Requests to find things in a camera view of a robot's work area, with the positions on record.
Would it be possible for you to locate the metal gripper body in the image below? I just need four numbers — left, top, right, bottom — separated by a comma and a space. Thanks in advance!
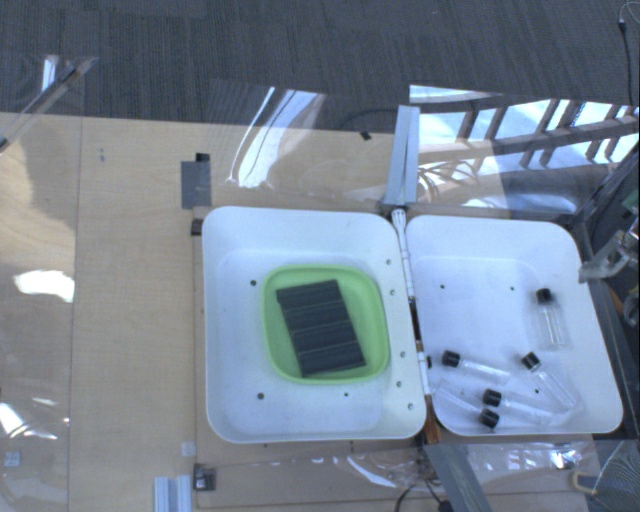
597, 167, 640, 261

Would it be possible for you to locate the clear bottle with black cap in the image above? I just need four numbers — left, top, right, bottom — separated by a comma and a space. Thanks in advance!
440, 349, 512, 387
433, 379, 501, 430
481, 388, 559, 427
534, 287, 569, 352
520, 351, 580, 413

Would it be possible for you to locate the white plastic tray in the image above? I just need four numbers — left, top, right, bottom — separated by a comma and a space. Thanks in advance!
403, 214, 625, 437
200, 205, 428, 445

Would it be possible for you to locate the thin black and white rod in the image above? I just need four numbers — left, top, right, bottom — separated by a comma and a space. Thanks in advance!
391, 207, 434, 444

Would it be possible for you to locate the green plate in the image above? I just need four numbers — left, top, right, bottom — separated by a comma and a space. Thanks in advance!
259, 264, 392, 385

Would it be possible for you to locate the black ribbed rectangular block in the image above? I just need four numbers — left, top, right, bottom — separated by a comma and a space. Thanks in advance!
274, 279, 368, 379

